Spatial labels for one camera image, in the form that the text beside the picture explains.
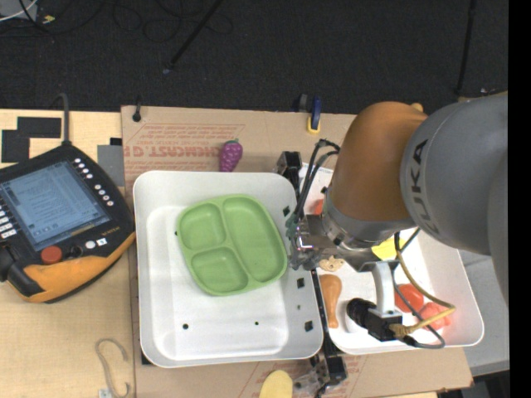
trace white wire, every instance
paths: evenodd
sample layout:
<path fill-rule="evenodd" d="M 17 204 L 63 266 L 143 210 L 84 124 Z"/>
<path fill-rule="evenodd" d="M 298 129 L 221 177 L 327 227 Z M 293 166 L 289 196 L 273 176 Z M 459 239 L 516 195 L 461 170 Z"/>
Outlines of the white wire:
<path fill-rule="evenodd" d="M 31 9 L 33 6 L 35 6 L 35 3 L 37 3 L 39 0 L 33 0 L 30 4 L 26 6 L 26 10 Z M 19 15 L 22 15 L 24 13 L 24 10 L 21 10 L 20 12 L 13 13 L 12 15 L 9 15 L 8 17 L 0 17 L 0 22 L 7 21 L 8 19 L 13 19 L 14 17 L 17 17 Z"/>

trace cardboard sheet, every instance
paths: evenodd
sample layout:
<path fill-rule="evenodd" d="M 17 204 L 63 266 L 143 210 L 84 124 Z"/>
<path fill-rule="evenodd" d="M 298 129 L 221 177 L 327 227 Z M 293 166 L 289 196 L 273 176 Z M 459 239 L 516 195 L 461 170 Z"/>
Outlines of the cardboard sheet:
<path fill-rule="evenodd" d="M 341 144 L 354 116 L 322 114 L 319 136 L 306 130 L 307 114 L 228 109 L 143 107 L 141 120 L 132 119 L 136 107 L 122 107 L 125 193 L 132 200 L 136 177 L 148 170 L 217 171 L 222 144 L 238 138 L 243 145 L 239 172 L 271 172 L 283 151 L 301 152 L 309 161 L 319 138 Z M 334 167 L 331 158 L 325 167 Z M 236 363 L 163 369 L 142 364 L 139 343 L 138 282 L 131 263 L 132 317 L 136 391 L 139 398 L 253 398 L 274 370 L 292 378 L 302 376 L 309 362 Z M 470 369 L 461 348 L 415 350 L 377 355 L 345 356 L 348 379 L 326 396 L 354 398 L 396 396 L 468 387 Z M 295 398 L 309 395 L 300 392 Z"/>
<path fill-rule="evenodd" d="M 17 130 L 26 117 L 62 119 L 61 111 L 0 110 L 0 129 Z M 98 145 L 121 137 L 119 113 L 71 112 L 72 143 L 97 160 Z M 30 138 L 29 157 L 61 143 L 59 138 Z M 0 167 L 11 165 L 0 164 Z M 134 391 L 133 343 L 129 295 L 129 254 L 100 279 L 57 303 L 27 303 L 0 283 L 0 396 L 12 398 L 96 398 L 107 384 L 95 351 L 100 346 L 113 383 L 124 394 Z"/>

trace green divided plate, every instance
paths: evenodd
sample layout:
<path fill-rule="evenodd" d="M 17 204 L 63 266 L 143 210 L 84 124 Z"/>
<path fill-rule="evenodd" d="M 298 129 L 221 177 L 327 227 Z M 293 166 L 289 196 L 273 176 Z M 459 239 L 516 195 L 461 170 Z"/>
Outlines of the green divided plate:
<path fill-rule="evenodd" d="M 275 222 L 254 197 L 215 197 L 179 214 L 177 236 L 192 277 L 205 292 L 239 294 L 276 281 L 288 258 Z"/>

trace black carpet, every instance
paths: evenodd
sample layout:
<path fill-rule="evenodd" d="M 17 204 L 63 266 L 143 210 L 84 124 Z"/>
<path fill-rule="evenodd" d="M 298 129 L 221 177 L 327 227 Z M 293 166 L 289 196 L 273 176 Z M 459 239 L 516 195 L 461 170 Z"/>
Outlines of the black carpet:
<path fill-rule="evenodd" d="M 123 104 L 289 111 L 300 94 L 356 114 L 382 100 L 457 100 L 470 0 L 39 0 L 0 22 L 0 107 Z M 508 89 L 509 0 L 477 0 L 460 93 Z"/>

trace blue clip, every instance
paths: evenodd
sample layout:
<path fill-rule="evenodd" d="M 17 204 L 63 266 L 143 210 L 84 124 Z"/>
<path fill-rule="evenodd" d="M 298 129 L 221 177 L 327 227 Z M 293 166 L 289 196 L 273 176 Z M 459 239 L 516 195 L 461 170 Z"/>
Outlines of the blue clip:
<path fill-rule="evenodd" d="M 308 117 L 308 131 L 313 134 L 321 131 L 321 99 L 318 96 L 314 96 L 312 114 Z"/>

